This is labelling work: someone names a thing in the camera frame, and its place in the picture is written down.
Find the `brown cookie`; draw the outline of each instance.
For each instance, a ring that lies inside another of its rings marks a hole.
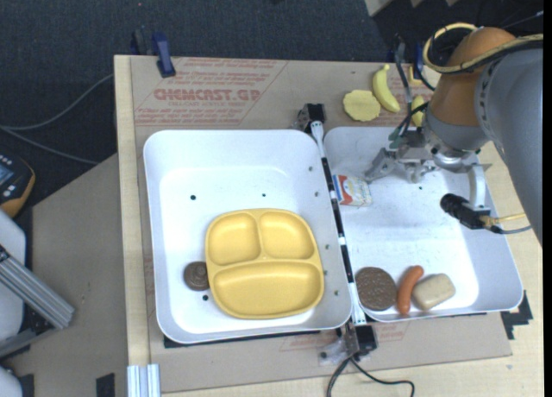
[[[384,311],[397,301],[397,285],[389,273],[381,268],[361,268],[355,275],[359,300],[366,308]]]
[[[194,291],[209,289],[207,277],[207,264],[205,262],[192,262],[184,269],[184,282]]]

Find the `yellow plate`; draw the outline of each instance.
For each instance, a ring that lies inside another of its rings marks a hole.
[[[287,210],[225,213],[211,222],[205,259],[215,302],[237,318],[305,312],[323,295],[323,270],[311,228]]]

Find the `hot dog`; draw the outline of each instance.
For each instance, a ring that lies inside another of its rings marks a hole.
[[[397,291],[397,309],[401,314],[408,314],[411,310],[412,289],[422,276],[423,268],[420,265],[415,265],[406,272]]]

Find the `banana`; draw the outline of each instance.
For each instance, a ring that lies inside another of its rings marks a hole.
[[[397,113],[400,110],[397,99],[392,95],[389,87],[387,86],[387,71],[389,65],[385,64],[381,67],[372,78],[373,94],[378,99],[379,103],[384,109],[389,110],[392,113]]]
[[[412,111],[414,111],[417,107],[422,105],[424,102],[425,101],[423,101],[423,96],[422,95],[416,96],[414,98],[414,100],[412,101],[412,106],[411,106]],[[423,121],[423,112],[422,111],[419,111],[418,113],[414,113],[414,115],[412,115],[412,122],[414,123],[414,125],[416,127],[422,127],[422,121]]]

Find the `small package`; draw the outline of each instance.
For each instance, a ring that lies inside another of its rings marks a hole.
[[[339,204],[364,206],[372,204],[368,183],[361,178],[334,174],[332,176]]]

